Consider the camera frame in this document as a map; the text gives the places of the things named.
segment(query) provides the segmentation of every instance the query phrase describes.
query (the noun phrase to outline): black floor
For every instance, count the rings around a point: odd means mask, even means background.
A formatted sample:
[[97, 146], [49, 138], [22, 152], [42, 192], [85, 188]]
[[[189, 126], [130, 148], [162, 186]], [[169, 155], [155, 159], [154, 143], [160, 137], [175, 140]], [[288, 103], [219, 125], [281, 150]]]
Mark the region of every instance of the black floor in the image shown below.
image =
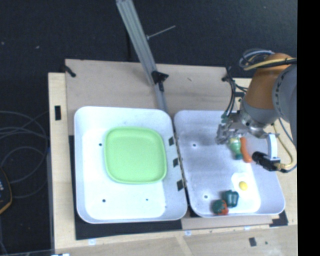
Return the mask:
[[[134, 3], [147, 35], [175, 26], [149, 41], [159, 64], [232, 66], [234, 77], [251, 77], [252, 72], [238, 67], [247, 49], [297, 56], [298, 0]], [[65, 59], [128, 60], [115, 0], [0, 1], [0, 163], [11, 182], [30, 174], [11, 184], [15, 198], [0, 215], [5, 247], [0, 246], [0, 254], [51, 247], [47, 165], [42, 161], [50, 142], [47, 146], [42, 128], [49, 136], [48, 72], [60, 72]], [[132, 61], [138, 61], [135, 54]], [[41, 115], [39, 125], [24, 126], [29, 119], [17, 113]]]

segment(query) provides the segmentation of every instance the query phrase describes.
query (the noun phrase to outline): black clip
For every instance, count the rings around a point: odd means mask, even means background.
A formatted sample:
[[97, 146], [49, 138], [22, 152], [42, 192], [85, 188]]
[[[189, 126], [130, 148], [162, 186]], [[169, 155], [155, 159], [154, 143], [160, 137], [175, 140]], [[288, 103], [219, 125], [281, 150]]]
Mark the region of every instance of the black clip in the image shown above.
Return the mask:
[[151, 76], [152, 76], [152, 78], [153, 78], [153, 82], [154, 82], [155, 84], [158, 84], [158, 85], [159, 85], [159, 90], [160, 90], [161, 92], [164, 92], [165, 89], [164, 89], [164, 84], [163, 84], [163, 82], [168, 78], [169, 75], [154, 70], [154, 71], [152, 71]]
[[254, 152], [252, 154], [252, 159], [255, 161], [258, 165], [261, 165], [264, 169], [273, 172], [273, 171], [280, 171], [279, 168], [275, 166], [275, 164], [280, 163], [280, 160], [269, 160], [265, 158], [267, 155], [265, 153], [261, 152]]
[[75, 78], [77, 76], [76, 73], [74, 73], [70, 67], [68, 67], [67, 65], [62, 65], [60, 67], [60, 72], [64, 73], [64, 72], [67, 72], [70, 74], [71, 77]]

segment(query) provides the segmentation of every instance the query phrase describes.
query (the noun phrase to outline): green plate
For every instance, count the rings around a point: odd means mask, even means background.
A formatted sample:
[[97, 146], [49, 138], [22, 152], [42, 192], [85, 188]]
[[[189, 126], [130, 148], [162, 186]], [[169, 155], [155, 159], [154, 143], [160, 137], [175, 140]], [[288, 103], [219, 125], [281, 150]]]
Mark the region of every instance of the green plate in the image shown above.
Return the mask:
[[109, 130], [104, 161], [108, 175], [119, 183], [155, 183], [167, 174], [163, 139], [149, 128], [124, 126]]

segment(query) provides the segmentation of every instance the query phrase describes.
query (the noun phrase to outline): metal rod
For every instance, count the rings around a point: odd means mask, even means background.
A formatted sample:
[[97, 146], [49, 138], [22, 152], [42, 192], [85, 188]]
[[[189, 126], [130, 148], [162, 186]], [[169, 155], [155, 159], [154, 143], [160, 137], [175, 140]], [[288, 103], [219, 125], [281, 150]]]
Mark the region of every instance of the metal rod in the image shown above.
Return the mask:
[[166, 28], [166, 29], [164, 29], [164, 30], [161, 30], [161, 31], [159, 31], [159, 32], [157, 32], [157, 33], [154, 33], [154, 34], [151, 34], [151, 35], [146, 35], [145, 37], [146, 37], [147, 40], [149, 40], [150, 38], [152, 38], [152, 37], [154, 37], [154, 36], [157, 36], [157, 35], [159, 35], [159, 34], [162, 34], [162, 33], [164, 33], [164, 32], [167, 32], [167, 31], [169, 31], [169, 30], [172, 30], [172, 29], [174, 29], [175, 27], [176, 27], [176, 25], [173, 25], [173, 26], [168, 27], [168, 28]]
[[154, 83], [151, 75], [153, 71], [157, 71], [157, 67], [134, 3], [132, 0], [116, 0], [116, 5], [130, 36], [135, 52], [142, 64], [146, 78], [149, 84], [154, 88], [158, 107], [159, 109], [168, 112], [165, 94], [163, 91], [160, 91], [159, 86]]

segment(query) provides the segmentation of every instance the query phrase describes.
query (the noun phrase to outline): black cable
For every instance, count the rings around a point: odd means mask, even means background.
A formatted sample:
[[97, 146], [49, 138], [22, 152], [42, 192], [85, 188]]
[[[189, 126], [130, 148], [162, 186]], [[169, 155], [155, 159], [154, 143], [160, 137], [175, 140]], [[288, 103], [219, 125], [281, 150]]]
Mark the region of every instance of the black cable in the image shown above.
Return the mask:
[[260, 48], [248, 49], [242, 54], [238, 64], [241, 68], [246, 68], [248, 65], [254, 65], [256, 62], [261, 62], [261, 60], [258, 60], [258, 59], [264, 60], [266, 59], [266, 57], [272, 54], [275, 54], [275, 53], [267, 49], [260, 49]]
[[279, 120], [279, 123], [280, 123], [282, 129], [284, 130], [284, 133], [286, 134], [286, 136], [289, 138], [289, 140], [291, 141], [292, 144], [295, 144], [294, 140], [291, 138], [290, 134], [288, 133], [287, 129], [285, 128], [284, 123], [282, 122], [281, 118], [279, 118], [278, 120]]
[[3, 234], [2, 234], [2, 221], [1, 221], [1, 216], [0, 216], [0, 248], [1, 248], [1, 252], [2, 252], [2, 256], [7, 256], [8, 252], [7, 249], [3, 243]]
[[226, 117], [229, 117], [234, 109], [235, 101], [236, 101], [236, 88], [239, 88], [243, 92], [246, 92], [246, 89], [244, 87], [241, 87], [236, 84], [235, 80], [232, 78], [230, 74], [231, 66], [226, 69], [226, 76], [222, 79], [222, 81], [228, 82], [231, 88], [231, 96], [229, 104], [224, 112], [224, 115]]
[[240, 89], [241, 91], [243, 91], [244, 93], [246, 93], [247, 90], [248, 90], [247, 87], [243, 87], [243, 86], [240, 86], [240, 85], [237, 85], [237, 84], [235, 84], [235, 86], [236, 86], [238, 89]]
[[281, 65], [292, 65], [292, 64], [297, 64], [297, 59], [285, 59], [283, 61], [275, 62], [275, 63], [270, 63], [262, 66], [256, 67], [257, 69], [265, 69], [265, 68], [272, 68], [272, 67], [277, 67]]
[[[39, 114], [38, 116], [34, 117], [34, 118], [31, 118], [25, 114], [22, 114], [22, 113], [19, 113], [19, 112], [13, 112], [13, 111], [0, 111], [0, 114], [8, 114], [8, 115], [17, 115], [19, 117], [23, 117], [23, 118], [26, 118], [28, 119], [29, 121], [27, 123], [25, 123], [24, 125], [22, 125], [21, 127], [18, 127], [18, 126], [10, 126], [10, 127], [3, 127], [3, 128], [0, 128], [0, 131], [2, 131], [0, 134], [2, 134], [2, 136], [0, 137], [0, 140], [1, 139], [4, 139], [8, 136], [13, 136], [13, 135], [17, 135], [17, 134], [31, 134], [31, 135], [35, 135], [35, 136], [38, 136], [42, 139], [44, 139], [45, 141], [45, 146], [44, 146], [44, 150], [43, 151], [40, 151], [39, 149], [35, 148], [35, 147], [32, 147], [32, 146], [20, 146], [20, 147], [17, 147], [13, 150], [11, 150], [8, 154], [6, 154], [4, 156], [4, 158], [2, 159], [1, 163], [0, 163], [0, 166], [2, 167], [4, 165], [4, 163], [6, 162], [6, 160], [8, 159], [8, 157], [13, 154], [14, 152], [18, 151], [18, 150], [23, 150], [23, 149], [28, 149], [28, 150], [33, 150], [33, 151], [36, 151], [38, 152], [39, 154], [42, 155], [42, 158], [40, 159], [38, 165], [30, 172], [28, 173], [27, 175], [25, 175], [24, 177], [22, 178], [19, 178], [19, 179], [16, 179], [16, 180], [11, 180], [9, 181], [10, 184], [15, 184], [15, 183], [19, 183], [19, 182], [22, 182], [24, 181], [25, 179], [29, 178], [30, 176], [32, 176], [38, 169], [39, 167], [43, 164], [43, 162], [45, 161], [46, 159], [46, 156], [47, 156], [47, 153], [48, 153], [48, 136], [44, 130], [44, 128], [36, 121], [38, 118], [40, 118], [41, 116], [47, 114], [48, 111], [45, 111], [41, 114]], [[26, 129], [25, 127], [30, 125], [31, 123], [35, 123], [41, 130], [41, 133], [38, 133], [38, 132], [34, 132], [30, 129]], [[24, 199], [24, 198], [27, 198], [27, 197], [30, 197], [30, 196], [33, 196], [35, 195], [36, 193], [38, 193], [45, 185], [46, 185], [47, 181], [45, 181], [44, 183], [41, 184], [41, 186], [39, 186], [35, 191], [31, 192], [31, 193], [28, 193], [28, 194], [25, 194], [25, 195], [13, 195], [14, 198], [16, 199]]]
[[291, 167], [290, 169], [280, 169], [280, 172], [287, 174], [290, 173], [291, 171], [293, 171], [295, 168], [297, 167], [297, 164], [295, 164], [293, 167]]

